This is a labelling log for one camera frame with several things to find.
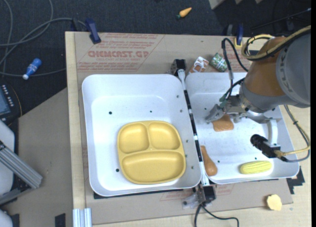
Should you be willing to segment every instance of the black cable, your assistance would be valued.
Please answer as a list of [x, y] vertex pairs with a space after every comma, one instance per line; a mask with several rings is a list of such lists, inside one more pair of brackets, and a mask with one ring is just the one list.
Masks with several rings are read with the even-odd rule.
[[198, 220], [198, 213], [199, 213], [200, 209], [201, 209], [201, 204], [198, 205], [197, 210], [196, 210], [196, 214], [194, 216], [194, 227], [198, 227], [197, 220]]
[[300, 158], [300, 159], [288, 159], [284, 156], [280, 157], [280, 160], [284, 161], [284, 162], [288, 162], [288, 163], [296, 163], [296, 162], [300, 162], [300, 161], [303, 161], [305, 159], [308, 159], [311, 155], [311, 150], [308, 150], [307, 151], [307, 155], [303, 158]]
[[212, 217], [216, 218], [216, 219], [219, 219], [219, 220], [236, 220], [237, 221], [237, 227], [239, 227], [239, 220], [238, 218], [236, 217], [228, 217], [228, 218], [223, 218], [223, 217], [217, 217], [215, 216], [214, 214], [212, 214], [211, 212], [209, 212], [205, 206], [203, 204], [200, 204], [198, 207], [197, 207], [197, 210], [196, 210], [196, 213], [195, 213], [195, 216], [194, 216], [194, 227], [197, 227], [197, 220], [198, 220], [198, 214], [200, 212], [200, 209], [203, 208], [208, 214], [210, 214]]
[[227, 218], [217, 217], [217, 216], [215, 216], [214, 214], [212, 214], [211, 212], [209, 212], [203, 205], [202, 205], [202, 208], [203, 208], [208, 214], [210, 214], [212, 217], [215, 217], [215, 218], [217, 218], [217, 219], [219, 219], [219, 220], [231, 220], [231, 219], [236, 220], [236, 221], [237, 221], [237, 227], [239, 227], [239, 220], [238, 220], [238, 218], [236, 218], [236, 217], [227, 217]]
[[[244, 80], [245, 80], [245, 78], [242, 78], [242, 79], [236, 81], [236, 82], [232, 85], [232, 88], [236, 87], [237, 85], [242, 84]], [[230, 92], [230, 90], [231, 90], [231, 89], [229, 88], [229, 89], [226, 91], [225, 95], [227, 95], [227, 94]]]
[[236, 58], [237, 58], [237, 60], [238, 60], [238, 62], [239, 62], [239, 64], [240, 64], [240, 66], [241, 66], [246, 72], [248, 71], [248, 69], [247, 69], [246, 67], [244, 67], [244, 65], [241, 63], [241, 61], [240, 61], [240, 59], [239, 59], [239, 56], [238, 56], [238, 53], [237, 53], [237, 51], [236, 51], [236, 49], [235, 49], [235, 46], [234, 46], [234, 44], [232, 43], [232, 41], [231, 41], [230, 39], [228, 39], [228, 38], [224, 38], [224, 39], [222, 40], [223, 55], [224, 55], [224, 59], [225, 59], [226, 64], [227, 64], [227, 68], [228, 68], [228, 70], [229, 70], [230, 73], [231, 73], [231, 75], [230, 75], [230, 78], [231, 78], [231, 79], [230, 79], [230, 81], [231, 81], [231, 87], [229, 88], [228, 95], [227, 95], [226, 98], [225, 98], [226, 100], [228, 100], [228, 99], [230, 98], [230, 96], [232, 95], [232, 90], [233, 90], [234, 81], [233, 81], [233, 71], [232, 71], [232, 67], [231, 67], [231, 64], [230, 64], [230, 62], [229, 62], [229, 60], [228, 60], [228, 57], [227, 57], [225, 41], [227, 41], [227, 42], [231, 45], [231, 47], [233, 48], [234, 53], [235, 53], [235, 56], [236, 56]]
[[238, 53], [237, 53], [237, 51], [236, 51], [236, 48], [235, 48], [234, 44], [232, 43], [232, 41], [231, 41], [229, 38], [224, 38], [223, 41], [222, 41], [222, 48], [225, 50], [225, 53], [226, 53], [225, 41], [227, 41], [227, 42], [231, 45], [231, 47], [232, 47], [233, 50], [234, 50], [234, 53], [235, 53], [235, 56], [236, 56], [236, 59], [237, 59], [238, 63], [239, 63], [240, 66], [247, 72], [248, 69], [247, 69], [247, 68], [242, 64], [242, 62], [240, 61], [240, 58], [239, 58]]

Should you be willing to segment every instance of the small carrot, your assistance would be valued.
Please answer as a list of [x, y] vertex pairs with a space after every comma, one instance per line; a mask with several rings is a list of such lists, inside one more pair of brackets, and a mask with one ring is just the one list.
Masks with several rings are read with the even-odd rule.
[[189, 12], [191, 11], [191, 7], [190, 8], [186, 8], [186, 9], [183, 9], [179, 12], [179, 14], [177, 15], [177, 18], [181, 18], [181, 17], [185, 17], [186, 15], [189, 14]]

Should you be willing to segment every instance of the plastic bottle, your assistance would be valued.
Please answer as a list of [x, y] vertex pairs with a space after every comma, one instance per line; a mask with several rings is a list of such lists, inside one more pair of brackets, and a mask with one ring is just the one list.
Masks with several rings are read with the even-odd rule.
[[26, 73], [22, 76], [22, 78], [28, 79], [30, 75], [36, 72], [36, 70], [39, 68], [40, 65], [41, 65], [41, 60], [39, 58], [34, 59], [33, 62], [26, 69]]

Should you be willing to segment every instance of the gray carpet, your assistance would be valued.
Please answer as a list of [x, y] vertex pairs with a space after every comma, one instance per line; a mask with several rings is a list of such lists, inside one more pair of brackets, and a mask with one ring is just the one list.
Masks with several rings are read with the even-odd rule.
[[[17, 42], [31, 30], [48, 21], [51, 16], [48, 0], [6, 0], [13, 13], [11, 42]], [[252, 30], [251, 27], [288, 16], [308, 7], [311, 0], [244, 0], [236, 5], [234, 0], [225, 0], [215, 10], [208, 0], [51, 0], [53, 18], [67, 17], [85, 21], [93, 18], [100, 32], [222, 35], [225, 28], [243, 23], [244, 36], [254, 34], [289, 34], [310, 24], [311, 14], [306, 13], [293, 19], [292, 27], [285, 21]], [[184, 19], [176, 14], [186, 7], [194, 10]], [[10, 31], [10, 12], [0, 0], [0, 43], [7, 43]], [[64, 32], [71, 30], [70, 21], [52, 23], [40, 37], [17, 46], [6, 58], [5, 73], [22, 75], [28, 64], [36, 57], [42, 59], [38, 74], [65, 68]], [[6, 54], [5, 46], [0, 47], [0, 60]], [[23, 113], [33, 109], [67, 86], [66, 72], [31, 77], [5, 75], [2, 79], [16, 90]]]

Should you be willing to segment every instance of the yellow divided plate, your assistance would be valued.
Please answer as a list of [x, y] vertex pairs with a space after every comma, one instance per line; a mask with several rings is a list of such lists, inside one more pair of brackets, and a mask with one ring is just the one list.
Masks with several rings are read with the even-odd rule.
[[118, 158], [124, 176], [136, 184], [180, 178], [186, 160], [177, 129], [164, 121], [140, 121], [118, 132]]

